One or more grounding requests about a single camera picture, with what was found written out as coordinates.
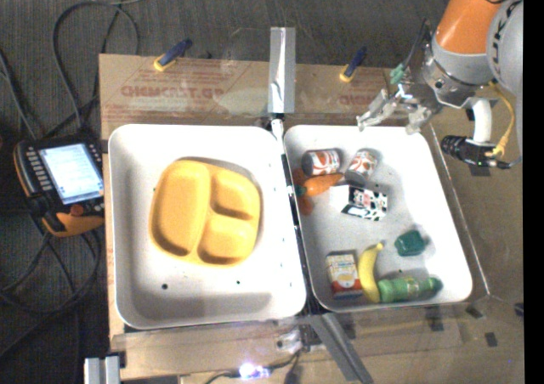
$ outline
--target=gray floor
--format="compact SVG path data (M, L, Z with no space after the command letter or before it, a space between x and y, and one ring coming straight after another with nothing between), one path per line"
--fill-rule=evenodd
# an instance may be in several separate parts
M118 2L119 0L99 0ZM156 56L182 39L194 45L190 57L268 59L271 26L297 29L297 62L342 65L362 45L368 47L364 65L394 67L408 53L423 18L436 26L448 0L142 0L123 4L138 27L138 37L126 15L85 0L0 0L0 50L8 62L16 94L37 137L49 135L72 113L69 94L54 62L53 44L79 105L94 96L97 55L108 37L106 51ZM55 22L61 15L54 38ZM87 124L99 134L99 108L90 110ZM70 134L75 124L59 129ZM0 134L8 145L27 137L7 84L0 85ZM0 158L0 285L13 282L40 247L41 237L23 213L9 161ZM103 232L98 232L103 245ZM76 286L90 274L93 259L81 238L55 240ZM16 291L36 308L53 308L70 294L51 249ZM77 353L74 313L47 322L11 345L36 322L36 317L0 304L0 382L68 383L75 356L104 356L108 349L105 265L77 308L81 351Z

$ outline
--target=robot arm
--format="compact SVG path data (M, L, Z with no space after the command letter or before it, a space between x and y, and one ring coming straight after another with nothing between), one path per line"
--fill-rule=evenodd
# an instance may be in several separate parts
M426 21L408 58L392 72L396 93L382 90L357 117L359 129L394 113L408 115L408 133L419 132L443 107L471 109L472 138L446 137L443 150L479 167L505 167L493 154L489 100L478 91L493 80L517 97L521 150L523 104L523 0L450 0L434 32Z

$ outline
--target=blue and yellow clamp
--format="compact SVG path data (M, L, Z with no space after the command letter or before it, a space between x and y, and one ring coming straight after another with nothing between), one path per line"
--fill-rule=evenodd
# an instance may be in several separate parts
M355 69L363 62L366 56L366 46L360 48L355 54L351 62L342 68L340 71L340 80L342 82L351 82L355 76Z
M193 42L189 38L183 40L182 42L179 42L170 50L168 50L165 54L162 54L157 59L155 59L153 61L153 66L155 66L156 70L164 71L174 62L176 62L176 58L183 56L185 50L190 48L192 45Z

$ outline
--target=handheld controller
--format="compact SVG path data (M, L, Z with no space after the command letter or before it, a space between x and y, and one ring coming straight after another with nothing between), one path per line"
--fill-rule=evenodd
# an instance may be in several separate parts
M104 180L99 147L78 136L21 141L14 163L29 207L58 237L104 223Z

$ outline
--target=banana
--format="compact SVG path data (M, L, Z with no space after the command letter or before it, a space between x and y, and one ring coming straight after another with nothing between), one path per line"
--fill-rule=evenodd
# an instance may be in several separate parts
M363 251L357 263L359 280L366 297L372 302L380 302L380 291L374 279L374 266L378 253L382 250L383 243L379 242Z

